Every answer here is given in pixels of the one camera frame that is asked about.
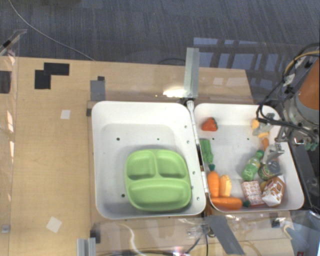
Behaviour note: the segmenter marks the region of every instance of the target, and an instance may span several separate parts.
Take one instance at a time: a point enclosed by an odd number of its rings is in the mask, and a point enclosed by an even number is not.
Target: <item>green tray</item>
[[[191,183],[183,157],[171,150],[133,152],[125,162],[125,188],[137,209],[166,212],[185,207],[191,200]]]

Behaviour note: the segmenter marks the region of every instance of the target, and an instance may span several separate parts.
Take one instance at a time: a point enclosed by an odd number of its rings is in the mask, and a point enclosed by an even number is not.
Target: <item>white cable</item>
[[[30,28],[34,29],[34,30],[37,31],[39,34],[43,35],[44,37],[46,37],[46,38],[48,38],[48,39],[50,39],[50,40],[52,40],[52,41],[54,41],[55,43],[57,43],[57,44],[59,44],[59,45],[61,45],[61,46],[64,46],[64,47],[66,47],[66,48],[68,48],[68,49],[70,49],[70,50],[73,50],[73,51],[75,51],[75,52],[77,52],[77,53],[85,56],[85,57],[88,58],[89,60],[95,61],[93,58],[89,57],[88,55],[84,54],[83,52],[81,52],[81,51],[79,51],[79,50],[77,50],[77,49],[74,49],[74,48],[72,48],[72,47],[70,47],[70,46],[68,46],[68,45],[66,45],[66,44],[64,44],[64,43],[62,43],[62,42],[59,42],[59,41],[53,39],[52,37],[50,37],[50,36],[42,33],[40,30],[38,30],[37,28],[35,28],[35,27],[32,26],[31,24],[29,24],[29,23],[19,14],[19,12],[18,12],[17,9],[14,7],[13,3],[11,2],[11,0],[8,0],[8,2],[10,3],[10,5],[11,5],[12,9],[14,10],[14,12],[15,12],[15,13],[20,17],[20,19],[21,19],[25,24],[27,24]]]

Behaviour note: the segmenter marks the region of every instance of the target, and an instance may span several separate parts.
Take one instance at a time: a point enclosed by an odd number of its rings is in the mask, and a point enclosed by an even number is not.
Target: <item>wooden tabletop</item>
[[[185,69],[182,66],[24,57],[16,61],[18,93],[8,219],[11,230],[8,251],[0,250],[0,256],[8,252],[10,256],[73,256],[76,255],[77,239],[87,239],[93,225],[86,116],[91,99],[90,81],[104,77],[108,100],[177,101],[166,98],[163,92],[183,86]],[[35,89],[35,70],[43,70],[44,63],[69,64],[69,75],[52,75],[51,89]],[[201,101],[253,103],[244,70],[200,68],[199,95]],[[0,94],[0,101],[6,97],[8,94]],[[69,111],[69,119],[61,119],[62,111]],[[0,193],[1,206],[3,193]],[[54,222],[50,230],[47,225],[52,217],[58,222]],[[155,240],[154,246],[165,246],[164,241],[173,241],[173,238],[187,241],[186,245],[192,244],[192,239],[179,234],[186,231],[179,223],[181,221],[172,219],[118,224],[105,220],[101,225],[107,237],[106,250],[119,250],[132,246],[132,230],[136,230],[137,246],[143,248],[146,239],[142,234],[146,232],[142,228],[148,232],[157,229],[158,237],[164,239],[159,243]],[[266,218],[265,223],[268,226],[270,220]],[[120,240],[120,235],[127,237],[127,241]],[[282,232],[260,237],[261,240],[266,238],[288,245],[287,252],[292,252],[290,241]],[[221,251],[216,238],[210,243],[216,245],[217,253]],[[255,246],[262,250],[264,244]],[[247,251],[248,255],[254,252],[250,248]]]

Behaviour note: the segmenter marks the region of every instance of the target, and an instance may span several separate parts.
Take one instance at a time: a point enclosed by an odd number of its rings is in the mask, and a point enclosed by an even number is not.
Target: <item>green bottle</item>
[[[251,157],[248,163],[245,165],[244,170],[241,172],[241,177],[250,182],[254,179],[255,174],[259,170],[260,160],[264,156],[264,152],[262,150],[258,150],[255,153],[255,156]]]

